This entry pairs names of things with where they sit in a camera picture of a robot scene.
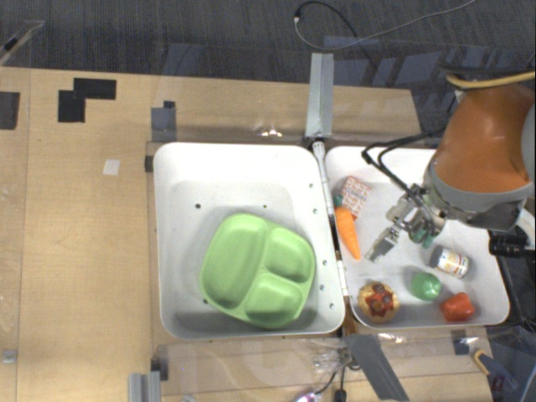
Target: toy carrot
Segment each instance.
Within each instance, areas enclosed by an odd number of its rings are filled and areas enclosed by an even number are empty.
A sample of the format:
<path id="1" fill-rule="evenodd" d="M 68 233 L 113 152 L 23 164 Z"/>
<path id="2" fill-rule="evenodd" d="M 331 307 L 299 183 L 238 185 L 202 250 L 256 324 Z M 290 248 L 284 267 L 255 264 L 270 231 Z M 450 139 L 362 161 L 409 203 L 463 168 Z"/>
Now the toy carrot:
<path id="1" fill-rule="evenodd" d="M 344 245 L 350 250 L 352 256 L 359 260 L 361 259 L 361 250 L 359 249 L 358 235 L 353 226 L 352 212 L 344 207 L 335 208 L 335 220 L 337 221 L 337 230 Z"/>

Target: yellow cable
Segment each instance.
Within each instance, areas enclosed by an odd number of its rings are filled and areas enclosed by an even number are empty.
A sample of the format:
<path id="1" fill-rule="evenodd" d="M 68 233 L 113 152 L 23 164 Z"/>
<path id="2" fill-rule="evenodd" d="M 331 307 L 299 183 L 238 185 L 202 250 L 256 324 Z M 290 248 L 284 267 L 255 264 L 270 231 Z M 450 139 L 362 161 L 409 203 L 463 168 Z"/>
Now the yellow cable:
<path id="1" fill-rule="evenodd" d="M 534 79 L 535 73 L 536 72 L 534 71 L 528 71 L 519 75 L 500 77 L 498 79 L 490 80 L 464 80 L 460 79 L 456 75 L 447 75 L 446 80 L 454 86 L 462 88 L 463 90 L 474 90 L 476 88 L 492 88 L 493 86 L 503 86 L 523 82 L 525 80 L 531 80 Z"/>

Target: metal bracket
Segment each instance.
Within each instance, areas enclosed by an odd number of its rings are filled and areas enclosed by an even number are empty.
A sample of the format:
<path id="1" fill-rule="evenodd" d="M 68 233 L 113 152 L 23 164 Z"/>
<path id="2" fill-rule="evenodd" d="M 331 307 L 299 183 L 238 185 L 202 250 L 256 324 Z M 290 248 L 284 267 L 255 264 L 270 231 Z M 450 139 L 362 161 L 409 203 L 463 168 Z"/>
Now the metal bracket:
<path id="1" fill-rule="evenodd" d="M 305 137 L 329 137 L 333 120 L 333 54 L 312 54 Z"/>
<path id="2" fill-rule="evenodd" d="M 129 402 L 161 402 L 160 371 L 144 374 L 130 374 L 128 377 Z"/>

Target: toy tomato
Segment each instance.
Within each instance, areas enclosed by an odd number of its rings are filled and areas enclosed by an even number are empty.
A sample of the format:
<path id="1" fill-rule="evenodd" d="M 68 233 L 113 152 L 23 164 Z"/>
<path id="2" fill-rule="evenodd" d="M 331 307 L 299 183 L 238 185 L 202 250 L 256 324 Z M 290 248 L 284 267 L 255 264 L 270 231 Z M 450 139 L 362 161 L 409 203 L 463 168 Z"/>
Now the toy tomato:
<path id="1" fill-rule="evenodd" d="M 456 293 L 441 304 L 443 316 L 449 322 L 461 322 L 467 320 L 475 313 L 475 307 L 471 304 L 469 296 L 464 293 Z"/>

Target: green plate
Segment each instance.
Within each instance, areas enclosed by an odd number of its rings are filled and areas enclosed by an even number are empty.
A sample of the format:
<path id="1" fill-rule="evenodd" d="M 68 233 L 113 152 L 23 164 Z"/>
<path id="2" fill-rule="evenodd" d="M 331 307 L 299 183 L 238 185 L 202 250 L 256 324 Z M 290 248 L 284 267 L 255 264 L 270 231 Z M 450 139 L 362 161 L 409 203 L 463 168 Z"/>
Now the green plate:
<path id="1" fill-rule="evenodd" d="M 199 284 L 220 311 L 275 329 L 302 312 L 315 264 L 311 245 L 300 235 L 253 214 L 233 214 L 210 242 Z"/>

